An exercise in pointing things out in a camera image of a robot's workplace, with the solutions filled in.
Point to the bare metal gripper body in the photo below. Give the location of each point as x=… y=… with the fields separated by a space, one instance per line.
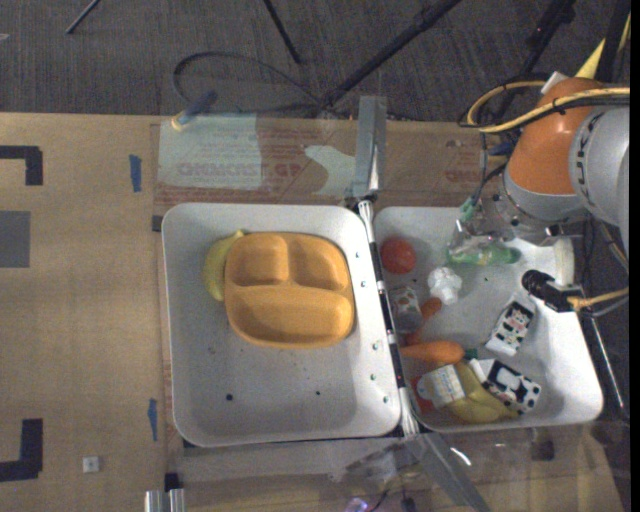
x=495 y=220

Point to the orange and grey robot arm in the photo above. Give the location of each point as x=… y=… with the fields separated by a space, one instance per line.
x=542 y=150

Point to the clear green plastic bottle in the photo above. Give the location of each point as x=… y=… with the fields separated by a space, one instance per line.
x=492 y=256

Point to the white garlic bulb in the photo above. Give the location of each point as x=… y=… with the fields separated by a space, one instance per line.
x=444 y=285

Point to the red tomato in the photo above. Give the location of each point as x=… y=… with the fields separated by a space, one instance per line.
x=398 y=255

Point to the brown cardboard board red print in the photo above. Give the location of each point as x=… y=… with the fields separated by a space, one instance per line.
x=410 y=160

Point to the small orange sausage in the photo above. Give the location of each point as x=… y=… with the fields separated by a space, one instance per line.
x=431 y=307

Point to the cow print carton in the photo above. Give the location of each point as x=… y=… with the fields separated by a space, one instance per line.
x=515 y=387
x=511 y=327

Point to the small printed can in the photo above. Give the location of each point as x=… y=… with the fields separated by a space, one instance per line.
x=406 y=307

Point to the orange carrot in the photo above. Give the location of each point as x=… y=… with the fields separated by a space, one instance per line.
x=435 y=351

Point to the white plastic tray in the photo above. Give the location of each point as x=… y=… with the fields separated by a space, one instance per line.
x=270 y=390
x=555 y=380

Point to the white labelled bottle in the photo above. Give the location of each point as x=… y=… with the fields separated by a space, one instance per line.
x=444 y=386

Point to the yellow banana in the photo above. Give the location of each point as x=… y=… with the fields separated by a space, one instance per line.
x=475 y=407
x=214 y=267

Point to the orange divided plate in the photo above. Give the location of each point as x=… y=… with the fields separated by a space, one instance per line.
x=290 y=295

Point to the small white square piece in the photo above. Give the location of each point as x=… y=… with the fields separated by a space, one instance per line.
x=91 y=464

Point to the black cylinder on white bracket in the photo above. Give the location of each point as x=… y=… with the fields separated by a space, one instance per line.
x=547 y=290

